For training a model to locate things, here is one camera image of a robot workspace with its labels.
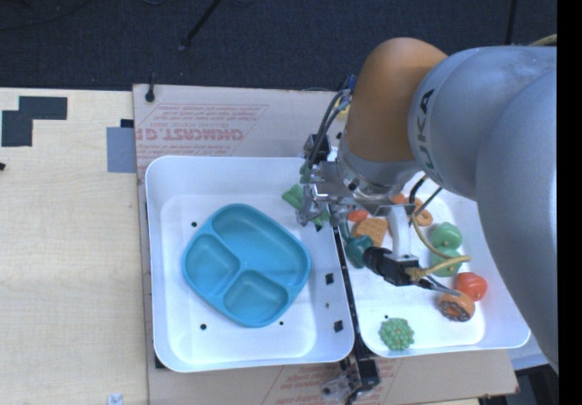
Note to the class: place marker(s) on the black cylinder on white bracket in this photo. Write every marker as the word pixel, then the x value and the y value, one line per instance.
pixel 396 257

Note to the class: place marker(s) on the brown cardboard board red print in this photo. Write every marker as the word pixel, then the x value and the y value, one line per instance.
pixel 218 130

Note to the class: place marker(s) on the orange toy waffle biscuit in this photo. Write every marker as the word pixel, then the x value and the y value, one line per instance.
pixel 370 230

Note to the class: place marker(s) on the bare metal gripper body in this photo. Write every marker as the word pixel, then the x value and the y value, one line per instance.
pixel 338 189

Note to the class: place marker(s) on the blue divided plate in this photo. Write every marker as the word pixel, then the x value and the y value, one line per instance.
pixel 245 266

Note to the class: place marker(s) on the brown toy doughnut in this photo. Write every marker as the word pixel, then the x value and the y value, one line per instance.
pixel 459 307

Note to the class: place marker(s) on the orange toy pretzel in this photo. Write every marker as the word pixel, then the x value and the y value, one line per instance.
pixel 425 214

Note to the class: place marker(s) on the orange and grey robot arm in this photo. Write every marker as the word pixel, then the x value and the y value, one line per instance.
pixel 491 130

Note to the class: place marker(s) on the green toy grapes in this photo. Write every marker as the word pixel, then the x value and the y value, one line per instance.
pixel 397 335

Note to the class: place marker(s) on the green toy pea pod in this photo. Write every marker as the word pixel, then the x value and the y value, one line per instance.
pixel 293 196

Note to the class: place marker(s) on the light green toy pepper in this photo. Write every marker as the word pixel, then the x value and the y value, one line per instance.
pixel 448 235
pixel 448 264

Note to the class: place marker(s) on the dark green toy pepper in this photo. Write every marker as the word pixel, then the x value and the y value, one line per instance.
pixel 357 250

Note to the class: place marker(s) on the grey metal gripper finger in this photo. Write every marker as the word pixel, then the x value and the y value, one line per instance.
pixel 307 212
pixel 335 215

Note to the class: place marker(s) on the red toy pepper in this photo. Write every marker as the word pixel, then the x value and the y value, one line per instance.
pixel 473 286

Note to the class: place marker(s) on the white plastic tray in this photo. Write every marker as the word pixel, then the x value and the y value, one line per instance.
pixel 182 339
pixel 409 307

